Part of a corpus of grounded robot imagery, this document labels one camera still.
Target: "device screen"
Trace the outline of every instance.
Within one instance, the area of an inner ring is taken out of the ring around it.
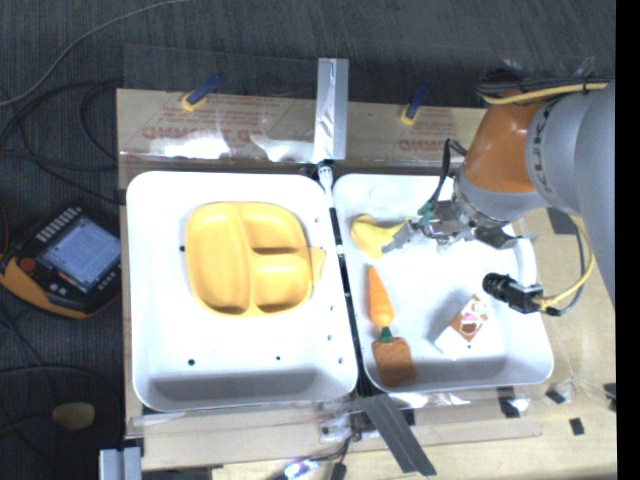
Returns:
[[[120,258],[120,240],[86,217],[36,259],[55,267],[87,293]]]

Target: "black cable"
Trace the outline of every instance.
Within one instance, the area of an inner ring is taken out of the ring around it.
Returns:
[[[451,137],[448,137],[444,141],[442,163],[440,165],[440,179],[438,180],[438,186],[429,198],[429,203],[433,204],[438,201],[440,192],[442,191],[442,187],[444,186],[444,182],[447,179],[447,176],[449,176],[449,168],[451,167],[451,149],[457,151],[462,156],[465,156],[467,154],[467,150],[462,147],[462,145],[458,141],[452,139]]]
[[[9,118],[9,120],[5,123],[3,128],[0,130],[0,148],[2,148],[3,141],[5,140],[5,138],[8,137],[8,134],[13,129],[13,127],[20,127],[22,125],[22,119],[26,115],[35,111],[40,105],[42,105],[46,101],[49,101],[54,96],[57,96],[58,94],[61,94],[71,89],[76,89],[81,87],[95,87],[97,85],[106,84],[106,83],[115,84],[117,83],[117,81],[113,80],[113,81],[106,81],[106,82],[78,82],[78,83],[66,84],[66,85],[56,87],[54,89],[50,89],[49,91],[41,94],[37,98],[34,98],[33,100],[27,102],[19,109],[14,110],[13,115]],[[74,164],[72,162],[67,162],[65,160],[47,158],[47,157],[43,157],[36,154],[32,154],[32,155],[25,154],[21,151],[8,150],[8,149],[0,149],[0,154],[6,155],[8,157],[13,157],[13,158],[41,162],[44,164],[52,165],[54,167],[59,167],[61,169],[68,169],[68,170],[75,170],[75,171],[97,172],[97,171],[115,170],[117,168],[116,162],[109,165],[87,166],[87,165]]]
[[[86,105],[91,101],[90,98],[97,96],[100,91],[105,89],[117,89],[123,85],[122,80],[107,80],[105,82],[100,82],[93,87],[89,88],[82,99],[80,100],[80,105],[78,106],[78,121],[80,122],[80,128],[82,129],[82,133],[84,136],[97,148],[99,149],[105,156],[110,158],[113,161],[117,161],[117,157],[107,151],[106,148],[100,144],[95,137],[89,131],[89,126],[87,125],[86,117],[85,117],[85,109]]]
[[[24,418],[19,419],[18,421],[11,423],[5,427],[0,427],[0,438],[11,432],[15,432],[18,428],[26,423],[30,423],[31,421],[41,420],[41,419],[51,419],[50,414],[34,414],[32,416],[25,416]]]
[[[567,85],[575,84],[594,84],[594,83],[609,83],[612,78],[609,77],[564,77],[564,78],[543,78],[538,80],[522,80],[516,78],[515,75],[508,73],[498,73],[493,76],[496,80],[491,80],[492,75],[485,76],[481,79],[476,86],[476,93],[480,96],[495,96],[501,93],[509,91],[519,92],[531,92],[544,89],[554,89],[557,87],[564,87]],[[503,77],[510,77],[511,79],[500,80]]]
[[[322,455],[320,457],[315,457],[312,455],[311,457],[309,457],[309,459],[315,460],[317,462],[332,461],[337,459],[341,459],[341,461],[344,460],[344,457],[349,450],[349,443],[351,443],[354,435],[355,434],[351,434],[347,439],[345,439],[340,445],[340,448],[338,448],[335,452],[332,452],[328,455]]]
[[[0,250],[0,258],[2,258],[9,248],[9,223],[2,203],[0,203],[0,247],[2,248]]]
[[[59,365],[59,364],[40,364],[40,365],[29,365],[22,366],[17,368],[9,368],[6,370],[0,370],[0,378],[2,377],[10,377],[14,375],[20,374],[29,374],[29,373],[70,373],[79,375],[81,377],[85,377],[90,381],[95,381],[97,384],[100,384],[102,387],[106,388],[106,392],[111,396],[112,401],[114,402],[115,407],[118,411],[118,421],[120,419],[120,413],[122,412],[122,405],[120,403],[120,395],[118,391],[102,376],[91,372],[89,370],[85,370],[84,368],[78,368],[76,366],[67,366],[67,365]],[[107,441],[112,446],[117,446],[119,444],[120,435],[121,435],[121,425],[118,424],[116,428],[115,435],[110,436],[110,439]]]
[[[11,318],[9,317],[9,315],[6,313],[6,311],[4,310],[3,307],[0,306],[0,310],[2,310],[2,314],[3,314],[3,320],[0,320],[0,326],[4,327],[13,337],[14,339],[16,339],[18,341],[18,343],[20,344],[20,351],[22,353],[22,358],[23,358],[23,362],[25,365],[30,365],[30,361],[29,358],[27,357],[27,354],[31,354],[35,360],[36,365],[42,365],[42,359],[40,358],[40,356],[38,355],[38,353],[33,349],[33,347],[27,342],[27,340],[24,339],[24,337],[22,336],[22,334],[20,333],[20,331],[18,330],[18,328],[16,327],[15,323],[11,320]],[[51,397],[52,400],[54,400],[54,395],[53,395],[53,387],[51,384],[51,379],[49,378],[49,375],[45,373],[45,378],[46,378],[46,384],[47,384],[47,388],[49,391],[49,396]],[[27,411],[27,404],[29,403],[29,395],[28,393],[31,391],[31,376],[28,376],[27,378],[27,395],[24,396],[24,403],[25,405],[22,407],[22,409],[20,411],[18,411],[19,414],[21,414],[20,418],[18,418],[18,423],[20,421],[22,421],[24,419],[24,415],[26,414]],[[9,414],[7,412],[7,410],[5,409],[4,405],[0,403],[0,415],[2,416],[2,419],[5,422],[10,422],[11,418],[9,417]],[[13,431],[16,433],[16,435],[18,436],[18,438],[22,441],[22,443],[29,448],[33,453],[35,453],[36,455],[38,455],[39,457],[47,460],[47,461],[52,461],[53,459],[51,457],[49,457],[45,452],[43,452],[42,450],[40,450],[39,448],[35,447],[31,441],[29,441],[29,439],[27,439],[27,436],[25,436],[21,431],[20,431],[20,427],[21,425],[17,425],[13,428]],[[9,427],[2,427],[3,432],[0,432],[0,436],[2,434],[5,434],[4,430],[7,430]]]
[[[113,86],[113,87],[115,87],[115,86],[117,86],[117,84],[118,84],[119,82],[120,82],[119,80],[107,80],[106,82],[100,82],[100,83],[98,83],[98,84],[94,84],[94,85],[91,87],[91,89],[90,89],[89,91],[94,91],[94,90],[96,90],[96,88],[102,88],[103,86]],[[2,90],[2,92],[3,92],[3,93],[4,93],[4,95],[7,97],[7,99],[11,99],[11,96],[10,96],[10,94],[6,91],[6,89],[4,89],[4,88],[1,88],[1,87],[0,87],[0,90]],[[33,150],[33,148],[31,148],[31,146],[29,145],[29,142],[28,142],[28,140],[27,140],[27,134],[26,134],[26,131],[25,131],[25,129],[24,129],[24,125],[23,125],[23,120],[22,120],[22,118],[21,118],[20,116],[21,116],[21,114],[23,114],[23,113],[24,113],[24,114],[25,114],[25,116],[24,116],[24,117],[26,117],[26,115],[28,115],[28,113],[29,113],[29,112],[32,112],[32,111],[34,110],[34,106],[36,106],[36,107],[37,107],[37,105],[38,105],[38,104],[39,104],[39,102],[38,102],[38,101],[35,101],[35,100],[34,100],[34,101],[30,101],[30,102],[28,102],[26,105],[24,105],[20,110],[16,110],[15,106],[14,106],[14,105],[11,105],[11,107],[12,107],[12,108],[13,108],[13,110],[14,110],[14,116],[12,117],[12,119],[10,120],[10,122],[9,122],[9,123],[7,123],[7,125],[5,125],[4,130],[3,130],[3,133],[5,133],[5,134],[6,134],[6,133],[8,133],[8,131],[10,131],[10,129],[11,129],[11,126],[12,126],[12,125],[15,125],[15,126],[18,128],[18,131],[19,131],[20,136],[21,136],[21,138],[22,138],[22,143],[23,143],[23,145],[24,145],[25,149],[26,149],[26,150],[27,150],[27,152],[31,155],[30,159],[34,159],[34,161],[36,161],[36,163],[38,164],[38,167],[40,167],[40,169],[42,169],[43,171],[45,171],[47,174],[49,174],[50,176],[54,177],[55,179],[57,179],[57,180],[59,180],[59,181],[62,181],[63,183],[66,183],[66,184],[68,184],[68,185],[70,185],[70,186],[72,186],[72,187],[74,187],[74,188],[76,188],[76,189],[78,189],[78,190],[81,190],[81,191],[83,191],[83,192],[85,192],[85,193],[89,194],[89,195],[90,195],[90,196],[92,196],[92,197],[95,197],[95,198],[97,198],[97,199],[100,199],[100,200],[105,201],[105,202],[110,203],[110,204],[118,205],[118,204],[119,204],[119,202],[118,202],[115,198],[113,198],[113,199],[112,199],[112,198],[109,198],[109,197],[103,196],[102,194],[100,194],[100,193],[98,193],[98,192],[95,192],[95,191],[93,191],[93,190],[91,190],[91,189],[89,189],[89,188],[87,188],[87,187],[85,187],[85,186],[81,185],[80,183],[77,183],[77,182],[75,182],[75,181],[73,181],[73,180],[70,180],[70,179],[68,179],[68,178],[65,178],[65,177],[61,176],[60,174],[58,174],[57,172],[52,171],[51,169],[49,169],[49,168],[48,168],[48,167],[43,163],[43,161],[42,161],[42,160],[41,160],[40,162],[38,162],[38,161],[37,161],[37,159],[36,159],[36,158],[38,157],[38,155],[35,153],[35,151]],[[81,101],[81,110],[80,110],[80,116],[79,116],[79,117],[80,117],[80,120],[81,120],[81,128],[82,128],[82,130],[83,130],[83,132],[84,132],[85,136],[86,136],[86,137],[87,137],[87,138],[88,138],[92,143],[94,143],[94,145],[98,146],[98,147],[102,150],[101,146],[100,146],[100,145],[97,143],[97,141],[95,141],[95,139],[94,139],[94,138],[89,134],[89,132],[88,132],[88,130],[87,130],[87,128],[86,128],[86,126],[85,126],[85,124],[82,122],[82,118],[83,118],[83,116],[82,116],[82,105],[83,105],[83,101]]]
[[[107,172],[107,171],[115,171],[118,166],[116,165],[80,165],[74,164],[72,162],[66,162],[65,160],[58,160],[56,158],[48,158],[40,155],[32,155],[30,153],[25,153],[23,151],[16,151],[13,149],[0,149],[0,156],[4,156],[7,158],[15,158],[18,160],[29,160],[35,163],[43,163],[47,165],[52,165],[54,167],[59,167],[60,169],[67,169],[69,171],[84,171],[84,172]]]

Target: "yellow divided plate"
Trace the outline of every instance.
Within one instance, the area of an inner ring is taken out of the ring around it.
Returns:
[[[305,302],[324,251],[308,247],[300,222],[281,206],[221,202],[189,218],[185,257],[198,301],[222,314],[252,317]]]

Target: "cable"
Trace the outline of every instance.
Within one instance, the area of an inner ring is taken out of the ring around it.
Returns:
[[[580,235],[579,232],[577,232],[577,229],[576,229],[576,241],[578,242],[578,254],[580,255],[580,275],[584,275],[584,273],[586,272],[584,246],[582,245],[582,236]],[[568,313],[571,309],[575,307],[575,305],[580,300],[583,290],[584,290],[584,284],[582,284],[580,288],[578,288],[575,295],[573,296],[573,299],[571,299],[571,301],[564,308],[562,309],[547,308],[546,313],[550,316],[562,316],[565,313]]]
[[[575,224],[576,228],[578,229],[578,232],[580,233],[582,241],[585,244],[588,245],[589,244],[589,239],[587,238],[587,232],[586,232],[584,226],[575,217],[570,216],[570,218],[573,221],[573,223]],[[577,292],[577,290],[579,290],[582,287],[582,285],[584,285],[584,283],[587,281],[587,279],[591,275],[591,272],[593,271],[594,266],[595,266],[595,257],[593,255],[593,251],[591,250],[591,247],[589,246],[589,255],[588,255],[587,266],[584,269],[584,271],[582,272],[582,274],[580,275],[580,277],[578,278],[578,280],[575,283],[573,283],[569,288],[567,288],[566,290],[560,292],[557,295],[552,295],[552,296],[547,296],[547,297],[535,297],[533,299],[533,302],[540,306],[540,311],[549,312],[549,314],[554,315],[556,312],[559,312],[560,310],[552,311],[554,308],[552,308],[551,306],[557,304],[562,299],[565,299],[566,297],[568,297],[569,295],[573,294],[574,292]]]
[[[31,162],[48,164],[53,167],[59,167],[60,169],[67,169],[69,171],[85,171],[85,172],[105,172],[115,171],[118,167],[116,165],[81,165],[74,164],[72,162],[66,162],[64,160],[58,160],[56,158],[48,158],[40,155],[32,155],[23,151],[16,151],[13,149],[0,149],[0,155],[7,158],[14,158],[18,160],[29,160]]]
[[[41,419],[51,419],[50,414],[36,414],[33,416],[25,416],[24,418],[19,419],[18,421],[11,423],[5,427],[0,427],[0,438],[4,435],[10,434],[11,432],[15,432],[18,428],[20,428],[25,423],[30,423],[34,420]]]
[[[467,154],[467,150],[455,139],[448,137],[444,141],[442,163],[440,164],[440,179],[438,180],[438,185],[436,186],[436,189],[434,190],[431,197],[418,210],[418,215],[421,215],[418,223],[423,228],[429,225],[433,209],[438,202],[440,192],[442,191],[442,187],[444,186],[444,182],[447,179],[447,176],[449,176],[449,168],[451,167],[451,149],[455,150],[462,156],[465,156]]]
[[[338,448],[335,452],[330,453],[328,455],[322,455],[320,457],[316,457],[312,455],[310,459],[318,462],[341,459],[340,461],[342,462],[342,460],[344,460],[345,455],[347,454],[347,451],[349,450],[349,443],[351,442],[354,436],[355,434],[351,434],[347,439],[345,439],[340,445],[340,448]]]
[[[106,82],[99,82],[99,83],[95,83],[91,86],[91,88],[89,89],[89,91],[87,91],[86,94],[88,94],[90,91],[95,90],[96,88],[102,88],[104,86],[115,86],[117,87],[117,84],[119,81],[117,80],[107,80]],[[32,159],[38,164],[38,166],[40,167],[40,169],[42,169],[43,171],[45,171],[47,174],[53,176],[54,178],[56,178],[59,181],[62,181],[63,183],[66,183],[68,185],[71,185],[74,188],[77,188],[78,190],[81,190],[87,194],[89,194],[92,197],[95,197],[97,199],[100,199],[102,201],[105,201],[107,203],[113,204],[113,205],[119,205],[119,202],[117,201],[117,199],[115,198],[109,198],[106,196],[103,196],[102,194],[99,194],[98,192],[94,192],[93,190],[86,188],[82,185],[80,185],[79,183],[76,183],[73,180],[70,180],[68,178],[65,178],[63,176],[61,176],[60,174],[52,171],[51,169],[47,168],[46,165],[42,162],[42,160],[40,162],[38,162],[38,155],[35,153],[35,151],[31,148],[31,146],[29,145],[29,141],[27,140],[27,133],[24,129],[23,126],[23,117],[26,117],[28,115],[28,113],[33,112],[35,110],[35,108],[37,108],[42,102],[46,101],[47,99],[49,99],[50,97],[53,97],[57,94],[59,94],[61,91],[67,90],[67,89],[72,89],[75,87],[82,87],[87,85],[86,82],[84,83],[80,83],[80,84],[70,84],[70,85],[65,85],[59,88],[55,88],[52,89],[51,91],[46,92],[45,94],[41,95],[38,98],[35,98],[34,100],[26,103],[22,108],[20,108],[19,110],[16,110],[14,108],[14,115],[11,117],[11,119],[6,123],[6,125],[3,127],[2,131],[0,132],[0,142],[2,141],[2,138],[4,137],[4,135],[7,135],[10,131],[11,131],[11,127],[13,125],[15,125],[18,128],[18,131],[20,133],[20,136],[22,138],[22,143],[25,147],[25,149],[27,150],[27,152],[29,153],[29,155],[31,155]],[[6,89],[4,89],[3,87],[0,87],[0,90],[7,96],[7,98],[10,98],[11,96],[9,95],[9,93],[6,91]],[[84,104],[84,97],[83,100],[81,100],[81,109],[80,109],[80,113],[82,114],[82,105]],[[100,149],[101,146],[97,143],[97,141],[95,141],[95,139],[89,134],[88,130],[86,129],[86,126],[84,125],[84,123],[82,123],[82,115],[79,116],[79,119],[81,120],[81,127],[83,129],[83,132],[85,134],[85,136],[97,147],[99,147]]]
[[[12,103],[16,103],[18,101],[21,101],[23,99],[25,99],[27,96],[31,95],[33,92],[35,92],[36,89],[38,89],[44,82],[45,80],[47,80],[47,78],[49,78],[49,76],[51,76],[51,74],[54,72],[54,70],[58,67],[58,65],[62,62],[62,60],[69,54],[69,52],[71,50],[73,50],[77,45],[79,45],[82,41],[84,41],[85,39],[87,39],[88,37],[112,26],[115,25],[116,23],[119,23],[121,21],[124,21],[128,18],[132,18],[134,16],[137,16],[139,14],[154,10],[154,9],[158,9],[160,7],[166,7],[166,6],[170,6],[170,5],[175,5],[175,4],[181,4],[181,3],[190,3],[190,2],[197,2],[197,1],[201,1],[201,0],[169,0],[166,2],[159,2],[156,4],[152,4],[149,5],[147,7],[142,7],[140,9],[137,9],[135,11],[132,11],[130,13],[124,14],[122,16],[119,16],[117,18],[113,18],[112,20],[109,20],[105,23],[103,23],[102,25],[99,25],[91,30],[89,30],[88,32],[85,32],[84,34],[82,34],[80,37],[78,37],[77,39],[75,39],[73,42],[71,42],[71,44],[69,44],[63,51],[62,53],[58,56],[58,58],[53,62],[53,64],[49,67],[49,69],[47,69],[47,71],[45,71],[44,75],[42,75],[42,77],[31,86],[31,88],[27,89],[25,92],[23,92],[22,94],[20,94],[19,96],[16,96],[10,100],[7,101],[3,101],[0,102],[0,108],[7,106],[7,105],[11,105]]]
[[[99,149],[105,156],[107,156],[114,162],[117,162],[118,160],[117,157],[112,153],[110,153],[109,151],[107,151],[107,149],[104,148],[102,144],[100,144],[95,139],[95,137],[89,132],[89,127],[85,119],[84,110],[85,110],[85,105],[87,105],[87,103],[89,102],[89,98],[94,96],[96,92],[104,90],[105,88],[117,89],[118,87],[122,87],[122,85],[123,85],[122,80],[107,80],[106,82],[100,82],[94,85],[93,87],[89,88],[89,90],[84,93],[84,95],[82,96],[82,99],[80,100],[80,105],[78,107],[78,121],[80,122],[80,128],[82,129],[82,133],[97,149]]]
[[[14,375],[20,375],[20,374],[25,374],[25,373],[29,374],[29,373],[34,373],[34,372],[42,372],[42,373],[45,373],[45,374],[55,373],[55,372],[75,374],[75,375],[79,375],[81,377],[85,377],[89,381],[96,382],[97,384],[100,384],[103,388],[106,388],[106,392],[111,397],[112,402],[114,402],[114,406],[116,407],[117,412],[118,412],[118,416],[117,416],[117,419],[116,419],[116,421],[118,421],[118,424],[116,425],[116,430],[114,431],[114,435],[108,436],[109,439],[106,439],[106,441],[108,441],[110,446],[117,446],[118,445],[119,440],[120,440],[120,436],[121,436],[121,430],[122,430],[121,424],[119,423],[119,420],[120,420],[120,417],[121,417],[121,412],[122,412],[122,407],[121,407],[120,395],[119,395],[118,391],[109,382],[107,382],[100,375],[98,375],[96,373],[93,373],[93,372],[91,372],[89,370],[85,370],[83,368],[78,368],[78,367],[75,367],[75,366],[66,366],[66,365],[58,365],[58,364],[29,365],[29,366],[22,366],[22,367],[17,367],[17,368],[10,368],[10,369],[7,369],[7,370],[0,370],[0,378],[14,376]]]
[[[42,360],[40,359],[40,356],[38,355],[38,353],[33,349],[33,347],[24,339],[24,337],[22,336],[22,334],[20,333],[20,331],[17,329],[15,323],[11,320],[11,318],[9,317],[9,315],[6,314],[6,311],[4,310],[3,307],[0,306],[0,310],[2,311],[2,314],[4,316],[3,320],[0,320],[0,326],[4,327],[16,340],[18,340],[18,343],[20,344],[20,351],[22,353],[22,358],[24,361],[25,365],[30,365],[30,361],[29,358],[27,357],[27,354],[31,354],[34,358],[34,361],[36,363],[36,365],[40,366],[42,365]],[[45,378],[46,378],[46,385],[49,391],[49,396],[51,397],[51,399],[53,400],[53,387],[51,385],[51,379],[49,378],[49,375],[45,373]],[[29,376],[28,379],[28,384],[27,384],[27,393],[29,393],[31,391],[31,377]],[[24,403],[25,405],[22,407],[22,409],[19,412],[19,414],[24,415],[26,413],[27,410],[27,404],[29,402],[29,396],[26,395],[24,396]],[[2,416],[2,419],[6,422],[10,422],[11,418],[9,417],[9,414],[7,412],[7,410],[5,409],[4,405],[0,403],[0,415]],[[26,421],[30,419],[30,416],[21,416],[17,421],[13,422],[13,423],[8,423],[7,426],[5,427],[0,427],[0,437],[7,435],[11,432],[14,432],[18,438],[20,439],[20,441],[27,447],[29,448],[34,454],[36,454],[37,456],[45,459],[48,462],[52,462],[53,459],[47,455],[45,452],[43,452],[42,450],[40,450],[39,448],[37,448],[36,446],[34,446],[31,441],[29,441],[29,439],[27,439],[27,436],[25,436],[20,427],[22,426],[23,423],[26,423]]]
[[[551,96],[557,96],[559,94],[568,94],[571,92],[582,92],[582,91],[597,91],[604,89],[609,85],[608,83],[583,83],[583,84],[573,84],[573,85],[565,85],[562,87],[553,87],[550,89],[541,89],[538,91],[526,92],[523,94],[516,94],[515,96],[505,96],[505,97],[492,97],[482,95],[482,98],[492,105],[506,105],[508,103],[524,103],[532,100],[548,98]]]
[[[9,223],[2,203],[0,203],[0,247],[2,247],[0,251],[0,258],[2,258],[9,248]]]
[[[508,71],[497,71],[485,76],[476,85],[478,95],[499,96],[505,92],[530,92],[540,89],[564,87],[577,83],[609,83],[612,78],[587,76],[583,78],[542,78],[523,80],[518,75]]]

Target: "yellow cable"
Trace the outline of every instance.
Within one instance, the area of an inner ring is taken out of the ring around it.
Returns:
[[[487,103],[491,103],[492,105],[506,105],[507,103],[524,103],[531,100],[547,98],[549,96],[566,94],[569,92],[598,91],[600,89],[604,89],[607,85],[609,85],[607,82],[563,85],[560,87],[552,87],[550,89],[540,89],[539,91],[525,92],[523,94],[516,94],[515,96],[507,96],[504,98],[483,96],[483,99]]]
[[[584,226],[582,225],[582,222],[580,222],[578,219],[576,219],[573,216],[570,216],[570,218],[573,221],[573,223],[576,225],[576,228],[578,229],[578,232],[580,233],[580,236],[582,237],[583,242],[589,248],[589,260],[587,262],[587,267],[585,268],[585,271],[580,276],[580,278],[563,292],[557,295],[549,296],[549,297],[536,297],[533,299],[533,302],[538,304],[540,306],[540,311],[543,311],[543,312],[545,312],[548,307],[551,307],[557,304],[562,299],[576,292],[578,288],[580,288],[587,281],[587,279],[591,275],[591,272],[593,271],[593,267],[595,266],[595,257],[593,255],[593,251],[591,250],[591,245],[589,244],[589,238],[587,237],[587,232]]]

